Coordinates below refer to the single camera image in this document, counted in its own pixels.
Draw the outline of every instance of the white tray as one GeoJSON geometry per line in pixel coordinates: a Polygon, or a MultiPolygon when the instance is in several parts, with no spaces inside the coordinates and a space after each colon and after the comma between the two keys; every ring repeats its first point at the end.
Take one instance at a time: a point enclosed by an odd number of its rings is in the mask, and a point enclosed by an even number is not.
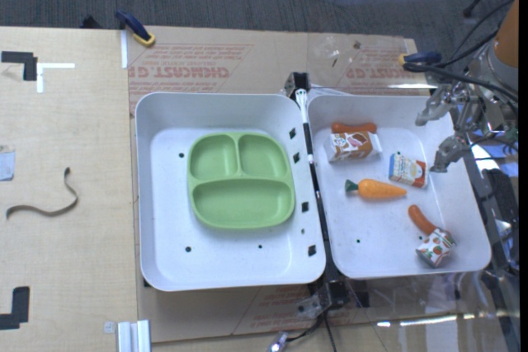
{"type": "Polygon", "coordinates": [[[153,93],[136,107],[136,137],[140,263],[154,288],[307,284],[322,274],[321,226],[302,120],[292,100],[280,95],[153,93]],[[191,145],[203,135],[233,130],[270,135],[285,149],[295,188],[295,209],[286,222],[256,230],[218,229],[205,226],[192,211],[186,180],[191,145]],[[303,211],[303,203],[308,210],[303,211]]]}
{"type": "Polygon", "coordinates": [[[417,113],[426,97],[420,96],[317,96],[308,114],[313,154],[337,268],[353,279],[376,279],[429,273],[477,271],[491,260],[491,247],[469,177],[462,160],[447,173],[429,174],[428,185],[417,188],[389,180],[392,153],[423,160],[430,166],[438,145],[453,133],[449,115],[418,127],[417,113]],[[323,143],[334,121],[348,124],[374,122],[383,152],[353,162],[329,163],[323,143]],[[345,180],[364,178],[406,188],[405,197],[386,201],[365,200],[345,193],[345,180]],[[408,206],[418,205],[437,226],[451,232],[456,248],[433,269],[415,249],[424,234],[408,217],[408,206]]]}

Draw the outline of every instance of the blue clamp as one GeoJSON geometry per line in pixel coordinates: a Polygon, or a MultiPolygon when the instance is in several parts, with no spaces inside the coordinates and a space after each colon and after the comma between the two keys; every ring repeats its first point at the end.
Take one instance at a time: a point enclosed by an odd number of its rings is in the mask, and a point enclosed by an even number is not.
{"type": "Polygon", "coordinates": [[[141,24],[141,22],[139,22],[134,15],[132,15],[131,13],[123,12],[120,9],[118,9],[115,14],[115,17],[121,23],[130,27],[130,29],[134,32],[133,37],[136,39],[136,41],[138,41],[145,47],[150,47],[154,44],[154,41],[156,41],[154,35],[148,32],[143,26],[143,24],[141,24]]]}
{"type": "Polygon", "coordinates": [[[418,52],[415,54],[400,54],[398,61],[401,66],[405,63],[439,63],[442,60],[442,55],[438,52],[418,52]]]}

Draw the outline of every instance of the green divided plate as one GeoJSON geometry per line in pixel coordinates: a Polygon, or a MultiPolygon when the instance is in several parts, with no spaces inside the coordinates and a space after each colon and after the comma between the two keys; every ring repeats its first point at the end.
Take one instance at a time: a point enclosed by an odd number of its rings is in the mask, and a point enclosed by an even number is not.
{"type": "Polygon", "coordinates": [[[196,217],[214,228],[267,228],[294,210],[290,162],[283,147],[264,134],[198,138],[189,152],[187,180],[196,217]]]}

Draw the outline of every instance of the table surface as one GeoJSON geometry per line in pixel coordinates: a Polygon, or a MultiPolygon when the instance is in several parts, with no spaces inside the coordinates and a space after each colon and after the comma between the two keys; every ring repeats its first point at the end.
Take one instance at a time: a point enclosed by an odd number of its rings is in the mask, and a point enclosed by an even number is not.
{"type": "MultiPolygon", "coordinates": [[[[305,43],[306,35],[299,37],[305,43]]],[[[0,63],[0,145],[16,152],[14,178],[0,182],[0,210],[69,204],[67,167],[78,194],[77,205],[56,217],[18,211],[0,218],[0,314],[11,311],[14,288],[31,289],[29,321],[0,331],[0,350],[112,351],[116,338],[105,324],[138,320],[129,75],[121,42],[121,31],[0,28],[0,50],[75,66],[45,69],[40,94],[35,82],[23,81],[21,64],[0,63]]],[[[452,298],[452,312],[380,323],[368,308],[358,308],[361,324],[332,327],[336,349],[507,351],[497,310],[474,275],[431,279],[421,295],[425,308],[434,312],[436,291],[446,285],[468,298],[452,298]]],[[[288,350],[332,350],[323,326],[288,350]]],[[[263,351],[275,335],[181,340],[153,344],[153,350],[263,351]]]]}

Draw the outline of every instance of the orange carrot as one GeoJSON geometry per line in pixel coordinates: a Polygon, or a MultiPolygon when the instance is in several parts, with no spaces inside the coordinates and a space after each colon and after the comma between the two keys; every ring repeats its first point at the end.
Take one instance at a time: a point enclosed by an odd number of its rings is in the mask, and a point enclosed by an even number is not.
{"type": "Polygon", "coordinates": [[[375,134],[378,130],[378,127],[376,124],[372,122],[366,122],[364,124],[342,124],[341,122],[334,122],[332,124],[332,134],[342,134],[342,133],[350,133],[350,132],[370,132],[372,134],[375,134]]]}
{"type": "Polygon", "coordinates": [[[353,190],[356,190],[361,197],[367,199],[388,199],[407,194],[407,190],[404,188],[375,179],[363,179],[357,184],[347,179],[345,182],[345,191],[351,192],[353,190]]]}
{"type": "Polygon", "coordinates": [[[422,211],[417,205],[411,205],[408,212],[409,217],[414,222],[414,224],[416,224],[418,228],[426,235],[431,235],[436,229],[436,226],[427,220],[427,217],[423,215],[422,211]]]}

